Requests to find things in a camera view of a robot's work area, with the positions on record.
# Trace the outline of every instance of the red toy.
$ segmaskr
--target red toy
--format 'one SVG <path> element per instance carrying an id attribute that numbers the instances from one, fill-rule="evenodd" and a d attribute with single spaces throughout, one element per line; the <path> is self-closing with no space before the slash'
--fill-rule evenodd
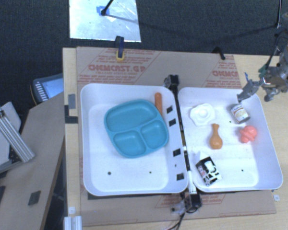
<path id="1" fill-rule="evenodd" d="M 241 142 L 247 143 L 248 141 L 254 141 L 255 137 L 257 136 L 257 130 L 255 127 L 247 125 L 244 129 L 239 130 L 241 133 Z"/>

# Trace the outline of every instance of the white plastic object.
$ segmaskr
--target white plastic object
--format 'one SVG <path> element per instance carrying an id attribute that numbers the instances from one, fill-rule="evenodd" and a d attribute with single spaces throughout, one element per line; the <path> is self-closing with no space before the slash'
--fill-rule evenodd
<path id="1" fill-rule="evenodd" d="M 13 104 L 11 102 L 8 102 L 1 108 L 9 118 L 10 122 L 16 128 L 16 130 L 19 130 L 21 120 L 16 110 L 14 109 Z M 10 144 L 4 137 L 4 135 L 0 132 L 0 165 L 9 160 L 9 152 L 10 152 Z"/>
<path id="2" fill-rule="evenodd" d="M 249 190 L 271 190 L 283 183 L 283 175 L 276 156 L 267 122 L 259 97 L 255 94 L 243 101 L 251 119 L 237 124 L 230 112 L 230 105 L 237 101 L 241 90 L 214 88 L 183 88 L 179 92 L 181 117 L 186 145 L 190 153 L 189 161 L 193 182 L 201 191 L 230 192 Z M 218 133 L 223 140 L 223 147 L 214 150 L 209 147 L 212 135 L 211 126 L 196 127 L 189 118 L 190 110 L 199 104 L 209 103 L 214 107 L 214 122 L 220 125 Z M 254 142 L 241 143 L 239 130 L 246 125 L 256 127 L 258 135 Z M 196 171 L 196 156 L 202 152 L 212 158 L 222 180 L 209 187 Z"/>
<path id="3" fill-rule="evenodd" d="M 190 118 L 198 127 L 207 125 L 210 121 L 214 120 L 215 117 L 215 111 L 212 105 L 208 103 L 198 105 L 190 111 Z"/>
<path id="4" fill-rule="evenodd" d="M 162 117 L 169 133 L 167 144 L 139 158 L 121 156 L 104 126 L 107 110 L 137 99 L 154 103 L 156 92 L 162 95 Z M 81 117 L 84 185 L 89 193 L 96 196 L 179 193 L 187 187 L 175 98 L 167 88 L 88 84 L 81 91 Z"/>

